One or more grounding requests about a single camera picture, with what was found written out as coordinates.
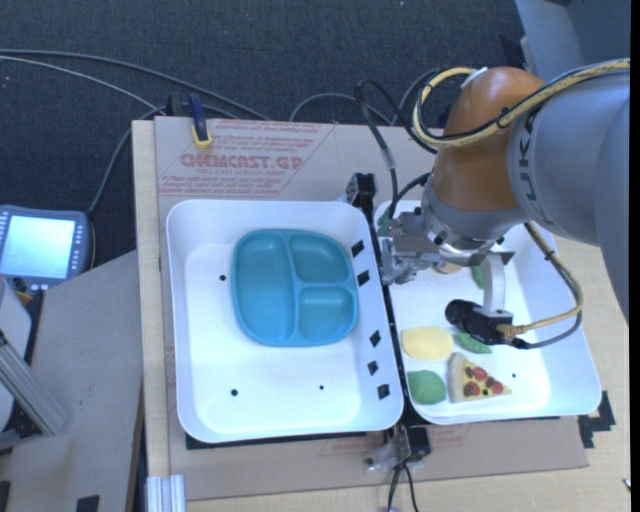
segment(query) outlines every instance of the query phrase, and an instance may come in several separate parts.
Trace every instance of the green ball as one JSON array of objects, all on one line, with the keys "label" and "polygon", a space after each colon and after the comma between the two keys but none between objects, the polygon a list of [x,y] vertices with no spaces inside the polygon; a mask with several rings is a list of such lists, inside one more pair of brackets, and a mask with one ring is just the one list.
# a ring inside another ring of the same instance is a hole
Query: green ball
[{"label": "green ball", "polygon": [[447,386],[440,375],[431,370],[409,372],[409,392],[413,400],[423,405],[433,405],[447,398]]}]

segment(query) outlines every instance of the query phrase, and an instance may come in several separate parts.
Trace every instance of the toy pizza slice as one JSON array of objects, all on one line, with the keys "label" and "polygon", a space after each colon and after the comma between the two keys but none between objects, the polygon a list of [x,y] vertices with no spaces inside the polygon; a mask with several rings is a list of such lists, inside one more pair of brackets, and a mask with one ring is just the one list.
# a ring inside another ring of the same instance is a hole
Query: toy pizza slice
[{"label": "toy pizza slice", "polygon": [[460,352],[453,353],[449,358],[447,380],[449,398],[452,402],[479,400],[511,393],[511,389]]}]

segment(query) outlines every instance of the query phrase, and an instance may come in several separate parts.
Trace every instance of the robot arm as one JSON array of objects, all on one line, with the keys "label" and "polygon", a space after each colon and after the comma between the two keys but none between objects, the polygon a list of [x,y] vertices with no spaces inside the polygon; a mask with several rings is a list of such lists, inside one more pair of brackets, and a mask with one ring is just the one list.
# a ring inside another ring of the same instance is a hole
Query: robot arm
[{"label": "robot arm", "polygon": [[515,68],[461,68],[470,76],[440,137],[419,116],[430,83],[414,130],[438,153],[421,209],[391,223],[383,282],[477,265],[512,226],[535,221],[601,247],[628,321],[629,67],[603,63],[547,85]]}]

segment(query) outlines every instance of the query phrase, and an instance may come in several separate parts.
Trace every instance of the cardboard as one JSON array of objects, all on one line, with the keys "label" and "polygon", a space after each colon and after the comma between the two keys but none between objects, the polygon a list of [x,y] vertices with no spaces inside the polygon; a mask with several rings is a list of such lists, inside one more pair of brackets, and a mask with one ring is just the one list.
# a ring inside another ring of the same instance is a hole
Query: cardboard
[{"label": "cardboard", "polygon": [[56,436],[0,457],[7,510],[80,510],[93,496],[100,510],[131,509],[142,431],[138,281],[129,253],[46,292],[32,368],[69,417]]},{"label": "cardboard", "polygon": [[[197,151],[187,118],[156,118],[168,443],[172,474],[188,500],[388,483],[365,471],[381,432],[357,437],[187,449],[176,414],[173,326],[164,225],[185,199],[336,200],[353,173],[376,175],[376,203],[390,198],[386,162],[364,126],[211,120],[215,150]],[[430,170],[433,156],[400,128],[381,128],[401,184]],[[418,199],[419,190],[406,198]],[[233,222],[233,218],[220,219]],[[414,480],[568,469],[587,465],[575,417],[427,427],[432,453]],[[482,460],[483,464],[469,464]]]}]

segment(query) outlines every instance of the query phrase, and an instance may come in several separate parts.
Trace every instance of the yellow cable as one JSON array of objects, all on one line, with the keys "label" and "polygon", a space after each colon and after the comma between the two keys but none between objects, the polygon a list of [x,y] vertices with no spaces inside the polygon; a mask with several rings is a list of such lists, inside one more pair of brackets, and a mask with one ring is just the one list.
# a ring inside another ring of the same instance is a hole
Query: yellow cable
[{"label": "yellow cable", "polygon": [[631,60],[630,59],[619,59],[613,61],[607,61],[600,64],[595,64],[593,66],[589,66],[586,68],[582,68],[570,73],[567,73],[555,81],[549,83],[546,86],[543,86],[541,89],[525,98],[522,102],[517,104],[512,109],[508,110],[500,117],[497,117],[493,120],[493,122],[484,128],[483,130],[466,135],[460,136],[458,138],[452,139],[439,139],[435,138],[429,133],[425,132],[422,129],[420,124],[419,111],[424,105],[427,97],[435,86],[440,84],[443,80],[447,78],[459,74],[471,74],[475,70],[472,68],[452,68],[450,70],[443,71],[436,75],[429,83],[424,87],[422,94],[420,95],[420,101],[416,104],[413,109],[413,129],[416,133],[416,136],[422,140],[425,144],[434,147],[434,148],[451,148],[451,147],[461,147],[466,146],[468,144],[473,144],[474,142],[478,142],[490,135],[497,133],[500,130],[508,127],[518,116],[523,113],[531,110],[532,108],[540,105],[544,101],[548,100],[551,96],[558,94],[565,89],[583,82],[584,80],[588,80],[590,78],[594,78],[599,75],[604,75],[607,73],[612,73],[614,71],[622,71],[625,69],[631,68]]},{"label": "yellow cable", "polygon": [[582,287],[580,283],[576,281],[576,279],[571,275],[569,270],[564,266],[564,264],[560,261],[560,258],[556,255],[555,251],[547,244],[546,240],[542,237],[540,232],[535,228],[535,226],[531,222],[525,223],[525,227],[527,231],[538,245],[540,250],[546,255],[548,260],[551,260],[551,263],[557,268],[560,269],[567,280],[573,286],[573,290],[575,293],[575,302],[576,305],[567,311],[566,313],[562,313],[560,315],[552,316],[549,318],[545,318],[544,320],[538,320],[537,322],[533,322],[526,325],[499,325],[496,327],[500,332],[504,334],[506,339],[512,340],[519,334],[524,334],[525,332],[532,331],[533,329],[539,329],[540,327],[545,327],[547,325],[561,322],[562,320],[566,320],[567,318],[571,318],[572,316],[577,315],[582,310],[582,305],[584,303],[584,296],[582,293]]}]

